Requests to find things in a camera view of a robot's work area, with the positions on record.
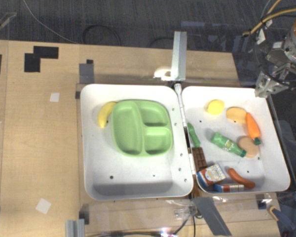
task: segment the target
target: banana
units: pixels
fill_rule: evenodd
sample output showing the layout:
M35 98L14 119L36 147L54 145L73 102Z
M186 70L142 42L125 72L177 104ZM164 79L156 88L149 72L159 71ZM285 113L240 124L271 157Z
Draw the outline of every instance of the banana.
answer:
M98 114L98 122L101 128L104 128L107 125L108 117L116 104L117 102L108 102L100 109Z

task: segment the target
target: white tape square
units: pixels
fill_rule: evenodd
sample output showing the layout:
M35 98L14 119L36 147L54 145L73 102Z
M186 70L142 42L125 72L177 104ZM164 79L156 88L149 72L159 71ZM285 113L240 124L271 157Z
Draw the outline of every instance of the white tape square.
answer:
M50 206L51 206L50 202L41 198L36 206L36 210L43 214L47 214Z
M59 95L60 93L51 93L50 95L50 102L59 102Z

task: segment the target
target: sausage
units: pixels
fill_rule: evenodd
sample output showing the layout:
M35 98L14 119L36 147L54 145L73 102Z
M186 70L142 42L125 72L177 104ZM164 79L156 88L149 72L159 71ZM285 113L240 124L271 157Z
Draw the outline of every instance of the sausage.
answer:
M243 178L233 168L230 168L228 170L228 174L234 181L236 181L239 184L243 184L246 188L253 189L256 186L255 182Z

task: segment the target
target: toy food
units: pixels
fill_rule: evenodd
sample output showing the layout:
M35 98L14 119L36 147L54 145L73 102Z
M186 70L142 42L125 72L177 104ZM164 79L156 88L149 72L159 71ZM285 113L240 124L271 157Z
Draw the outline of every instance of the toy food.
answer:
M217 192L241 192L244 190L243 184L214 184L213 190Z
M224 103L221 100L213 100L207 107L207 112L213 115L218 115L223 112Z
M104 128L107 125L108 117L116 104L116 102L108 102L100 109L98 123L101 128Z
M188 133L191 136L191 139L193 141L193 144L196 148L199 148L201 145L201 142L199 141L199 139L197 138L197 135L195 133L194 127L191 123L187 123L187 128L188 128Z
M242 137L239 142L238 146L243 150L247 151L246 157L253 158L259 152L259 146L255 145L253 140L250 137Z
M239 107L231 107L226 111L228 119L244 124L246 123L246 114L246 110Z
M196 172L207 168L207 162L202 148L192 148Z
M208 187L226 178L219 164L214 164L197 172L199 182L203 187Z
M250 113L246 114L246 123L248 127L249 136L254 139L255 145L260 145L260 129Z
M246 155L246 151L239 148L238 145L229 138L222 136L219 132L216 132L211 140L216 146L224 149L227 152L235 153L241 157Z
M228 174L234 181L239 184L243 184L246 188L253 189L256 186L255 182L243 178L233 168L228 170Z

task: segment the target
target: green divided plate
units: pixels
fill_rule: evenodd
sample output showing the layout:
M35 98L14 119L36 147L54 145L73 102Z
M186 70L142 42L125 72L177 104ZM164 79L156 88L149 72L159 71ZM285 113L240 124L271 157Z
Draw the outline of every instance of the green divided plate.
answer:
M117 149L128 156L165 154L173 145L168 111L148 100L117 103L112 111L112 133Z

